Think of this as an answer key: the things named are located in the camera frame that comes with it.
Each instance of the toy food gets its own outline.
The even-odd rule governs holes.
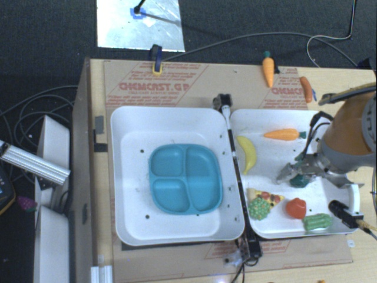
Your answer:
[[[257,153],[253,143],[247,137],[237,136],[236,139],[245,153],[245,169],[242,173],[246,175],[257,162]]]
[[[289,180],[291,186],[296,188],[306,187],[310,182],[310,176],[297,174],[294,178]]]
[[[288,215],[296,218],[303,219],[306,215],[306,202],[300,198],[294,198],[285,206]]]
[[[312,86],[310,86],[310,83],[306,77],[300,77],[300,83],[304,89],[305,101],[310,103],[313,100]]]
[[[302,139],[306,138],[306,132],[298,132],[294,128],[280,129],[271,132],[267,132],[263,135],[268,139],[278,139],[278,140],[295,140],[299,137]]]
[[[275,72],[275,62],[271,57],[271,53],[269,51],[265,51],[263,53],[264,59],[262,61],[263,73],[264,77],[266,78],[266,82],[268,87],[273,86],[273,74]]]
[[[269,203],[261,197],[255,198],[248,205],[251,218],[262,220],[267,217],[270,212]]]
[[[252,187],[246,189],[246,196],[249,202],[252,202],[256,198],[264,199],[269,204],[270,209],[272,209],[274,206],[276,206],[280,201],[284,199],[284,196],[282,195],[275,195],[269,192],[259,191]]]
[[[307,216],[303,219],[307,231],[319,228],[328,228],[332,224],[332,217],[325,213]]]

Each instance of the cardboard sheet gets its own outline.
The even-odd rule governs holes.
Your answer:
[[[119,106],[210,107],[219,93],[230,93],[232,109],[307,109],[296,68],[279,68],[268,88],[262,68],[248,65],[167,63],[160,77],[151,73],[152,62],[104,61],[107,129]],[[113,265],[116,283],[232,274],[227,263],[237,247],[234,241],[175,246],[124,246],[115,231],[114,184],[109,146]],[[318,236],[263,241],[263,258],[246,271],[300,268],[352,262],[346,236]]]

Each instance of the black carpet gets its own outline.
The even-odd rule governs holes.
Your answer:
[[[352,9],[352,0],[179,0],[179,4],[186,51],[260,32],[345,37]],[[375,69],[376,17],[377,0],[358,0],[352,38],[330,43],[356,64],[371,58]],[[306,55],[307,40],[298,35],[250,37],[175,61],[260,64],[263,52],[269,50],[278,65],[313,67]],[[313,41],[310,47],[321,67],[354,67],[325,44]],[[165,52],[163,57],[172,55]],[[0,110],[53,87],[77,85],[84,57],[146,60],[148,52],[98,48],[96,0],[0,0]],[[69,100],[75,97],[72,89],[56,93]],[[57,101],[45,98],[29,108],[52,110]],[[12,131],[20,112],[21,106],[6,113]],[[69,108],[61,113],[70,117]],[[39,128],[36,125],[28,132],[32,141],[38,141]],[[3,118],[0,140],[15,141]],[[25,140],[22,145],[34,150]],[[20,174],[16,169],[11,174],[17,194],[33,198],[34,186]],[[34,235],[34,214],[17,204],[0,216],[2,283],[32,282]]]

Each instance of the blue plate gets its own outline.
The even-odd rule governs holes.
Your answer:
[[[155,149],[149,159],[149,181],[154,203],[167,213],[208,213],[223,200],[216,156],[196,144],[168,144]]]

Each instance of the red tomato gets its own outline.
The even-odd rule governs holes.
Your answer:
[[[296,219],[303,219],[306,215],[306,202],[300,198],[294,198],[285,207],[289,216]]]

